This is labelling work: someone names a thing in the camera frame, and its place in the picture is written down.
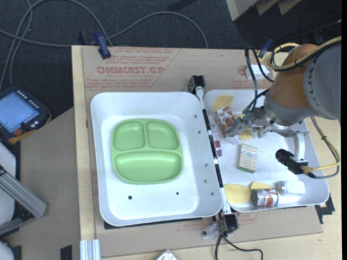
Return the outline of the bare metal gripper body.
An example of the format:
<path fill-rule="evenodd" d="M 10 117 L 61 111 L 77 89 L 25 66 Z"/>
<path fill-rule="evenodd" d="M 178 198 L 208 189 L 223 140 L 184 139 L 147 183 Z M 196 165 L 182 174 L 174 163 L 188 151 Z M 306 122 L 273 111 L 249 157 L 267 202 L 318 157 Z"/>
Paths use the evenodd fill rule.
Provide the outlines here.
<path fill-rule="evenodd" d="M 266 106 L 254 108 L 244 115 L 245 124 L 257 133 L 290 133 L 291 123 L 283 121 Z"/>

